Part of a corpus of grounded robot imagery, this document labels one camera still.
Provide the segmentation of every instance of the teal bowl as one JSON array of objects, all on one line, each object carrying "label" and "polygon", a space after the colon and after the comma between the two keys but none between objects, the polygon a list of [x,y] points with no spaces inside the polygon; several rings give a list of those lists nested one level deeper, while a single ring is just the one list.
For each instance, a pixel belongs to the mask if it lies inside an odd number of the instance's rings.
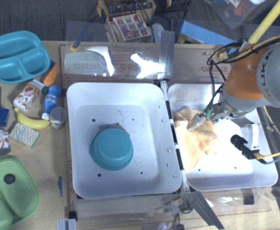
[{"label": "teal bowl", "polygon": [[42,41],[32,32],[0,35],[0,81],[16,84],[48,71],[50,58]]},{"label": "teal bowl", "polygon": [[121,129],[109,128],[93,139],[90,154],[100,167],[116,171],[125,168],[133,156],[129,135]]}]

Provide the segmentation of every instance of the small can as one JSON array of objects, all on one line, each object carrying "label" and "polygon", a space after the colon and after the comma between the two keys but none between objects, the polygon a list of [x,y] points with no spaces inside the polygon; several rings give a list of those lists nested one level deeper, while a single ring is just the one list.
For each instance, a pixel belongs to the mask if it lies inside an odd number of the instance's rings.
[{"label": "small can", "polygon": [[11,151],[7,130],[0,129],[0,155],[5,155]]}]

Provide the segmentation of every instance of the milk carton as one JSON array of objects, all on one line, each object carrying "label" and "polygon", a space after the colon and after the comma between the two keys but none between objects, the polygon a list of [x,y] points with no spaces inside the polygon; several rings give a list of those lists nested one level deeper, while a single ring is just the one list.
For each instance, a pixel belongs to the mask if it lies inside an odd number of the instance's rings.
[{"label": "milk carton", "polygon": [[27,83],[25,88],[23,88],[13,101],[14,108],[18,108],[21,112],[27,113],[32,103],[40,95],[43,87],[44,84],[35,79]]}]

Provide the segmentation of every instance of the blue bottle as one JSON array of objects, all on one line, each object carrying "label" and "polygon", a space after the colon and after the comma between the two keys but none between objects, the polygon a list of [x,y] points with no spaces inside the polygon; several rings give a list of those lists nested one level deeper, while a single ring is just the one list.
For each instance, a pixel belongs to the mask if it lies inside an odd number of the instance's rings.
[{"label": "blue bottle", "polygon": [[61,94],[61,88],[57,85],[50,85],[44,100],[44,113],[42,119],[49,120],[50,111],[57,106],[58,97]]}]

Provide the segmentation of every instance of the orange carrot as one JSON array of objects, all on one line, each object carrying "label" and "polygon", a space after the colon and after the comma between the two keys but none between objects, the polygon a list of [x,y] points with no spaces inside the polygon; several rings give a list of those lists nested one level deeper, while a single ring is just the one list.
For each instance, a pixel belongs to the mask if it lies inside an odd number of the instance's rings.
[{"label": "orange carrot", "polygon": [[43,83],[46,87],[54,84],[57,78],[57,73],[59,69],[59,63],[55,63],[54,66],[49,70],[48,74],[43,80]]}]

